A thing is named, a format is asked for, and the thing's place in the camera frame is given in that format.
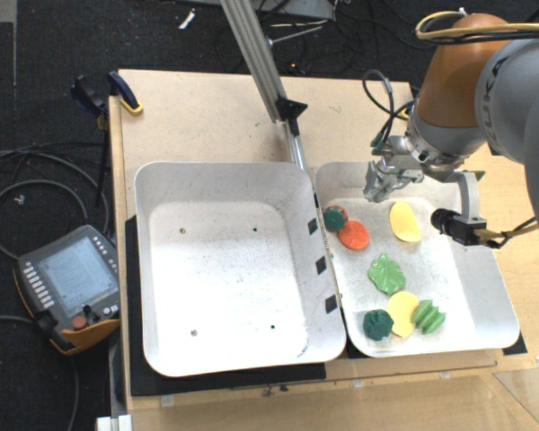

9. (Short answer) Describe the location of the pale wood board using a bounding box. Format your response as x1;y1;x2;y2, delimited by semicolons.
117;68;499;412

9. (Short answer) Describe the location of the yellow round toy slice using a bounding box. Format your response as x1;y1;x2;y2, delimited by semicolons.
384;290;420;339

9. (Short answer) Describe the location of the green ridged toy slice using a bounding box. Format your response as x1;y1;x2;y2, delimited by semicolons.
410;298;447;336

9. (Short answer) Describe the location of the white plastic tray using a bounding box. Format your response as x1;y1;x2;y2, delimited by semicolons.
133;160;348;379
314;160;522;360

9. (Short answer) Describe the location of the yellow oval toy slice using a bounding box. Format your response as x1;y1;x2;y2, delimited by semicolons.
388;200;423;244

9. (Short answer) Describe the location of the black cylinder on white bracket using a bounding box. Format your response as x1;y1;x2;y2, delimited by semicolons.
429;171;489;247

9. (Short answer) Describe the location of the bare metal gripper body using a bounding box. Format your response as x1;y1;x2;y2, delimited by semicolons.
376;134;467;184

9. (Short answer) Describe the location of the dark green toy broccoli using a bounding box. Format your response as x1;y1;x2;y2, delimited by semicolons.
362;308;395;343

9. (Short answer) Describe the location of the light green toy lettuce leaf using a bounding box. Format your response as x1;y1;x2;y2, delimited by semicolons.
367;252;408;297

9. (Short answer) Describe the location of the orange round toy slice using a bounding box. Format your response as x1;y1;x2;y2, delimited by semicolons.
337;219;371;252

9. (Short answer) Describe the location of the green and red toy tomato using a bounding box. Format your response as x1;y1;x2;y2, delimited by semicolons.
323;204;349;233

